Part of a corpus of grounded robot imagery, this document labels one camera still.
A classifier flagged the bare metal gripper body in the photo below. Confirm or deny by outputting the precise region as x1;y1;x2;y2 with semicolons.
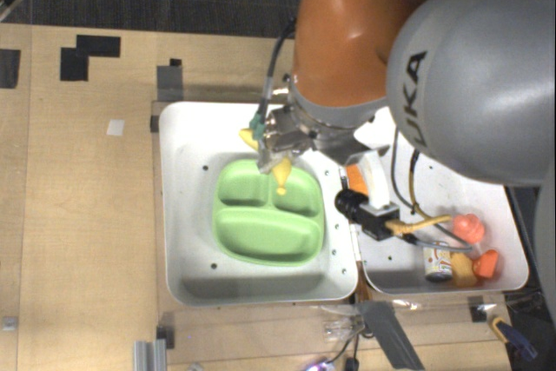
262;103;366;165

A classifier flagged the pink rounded toy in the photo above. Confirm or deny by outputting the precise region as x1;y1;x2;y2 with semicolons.
452;213;486;244

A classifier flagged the green divided plate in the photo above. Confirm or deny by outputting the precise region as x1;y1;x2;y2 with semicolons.
211;157;327;268

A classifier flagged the orange toy piece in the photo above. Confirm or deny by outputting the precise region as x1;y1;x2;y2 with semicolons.
472;248;500;280

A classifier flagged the yellow toy bread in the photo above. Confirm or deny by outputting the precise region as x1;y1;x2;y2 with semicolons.
450;253;480;288

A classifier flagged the orange carrot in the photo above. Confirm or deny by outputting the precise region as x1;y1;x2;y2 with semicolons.
345;163;371;197

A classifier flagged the yellow banana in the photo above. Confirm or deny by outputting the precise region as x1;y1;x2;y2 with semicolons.
238;127;293;197

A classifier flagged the black cylinder on white bracket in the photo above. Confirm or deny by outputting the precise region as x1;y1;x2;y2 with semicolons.
334;149;401;242

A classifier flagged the white plastic tray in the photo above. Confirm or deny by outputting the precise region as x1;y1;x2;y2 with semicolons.
352;106;531;296
157;101;360;308

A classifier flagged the white printed can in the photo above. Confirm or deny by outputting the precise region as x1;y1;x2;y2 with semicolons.
422;242;455;284

